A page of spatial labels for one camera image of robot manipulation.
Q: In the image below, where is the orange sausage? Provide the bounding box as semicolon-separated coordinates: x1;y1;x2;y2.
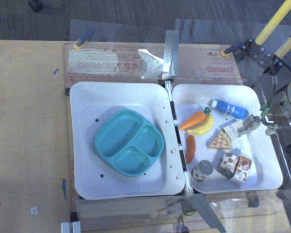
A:
185;134;196;164

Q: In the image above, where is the blue divided plate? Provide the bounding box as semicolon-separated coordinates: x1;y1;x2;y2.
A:
94;109;165;178

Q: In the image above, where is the white patterned packet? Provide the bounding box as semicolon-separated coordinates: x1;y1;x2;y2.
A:
222;119;243;140

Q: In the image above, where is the white and brown carton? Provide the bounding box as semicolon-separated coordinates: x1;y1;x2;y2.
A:
234;155;253;183

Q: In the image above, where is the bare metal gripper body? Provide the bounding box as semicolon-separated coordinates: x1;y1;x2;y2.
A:
260;90;291;131

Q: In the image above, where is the yellow banana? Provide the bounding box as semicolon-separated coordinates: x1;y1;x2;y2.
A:
186;113;215;136

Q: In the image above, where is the blue bottle white cap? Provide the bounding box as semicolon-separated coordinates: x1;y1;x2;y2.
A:
210;99;249;120

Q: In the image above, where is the white plastic tray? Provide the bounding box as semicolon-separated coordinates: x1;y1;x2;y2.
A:
69;81;186;200
171;83;284;194

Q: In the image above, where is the brown cardboard board red print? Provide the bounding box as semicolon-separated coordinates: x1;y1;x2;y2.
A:
64;41;291;232

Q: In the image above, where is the small can tomato print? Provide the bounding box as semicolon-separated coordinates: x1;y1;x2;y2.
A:
218;152;241;179

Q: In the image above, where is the small can grey lid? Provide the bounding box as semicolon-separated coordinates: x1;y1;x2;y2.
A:
191;159;214;182

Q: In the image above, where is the orange carrot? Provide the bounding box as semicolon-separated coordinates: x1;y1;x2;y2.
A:
178;107;211;131

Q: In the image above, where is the pizza slice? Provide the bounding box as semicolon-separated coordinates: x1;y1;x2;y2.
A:
208;129;233;150

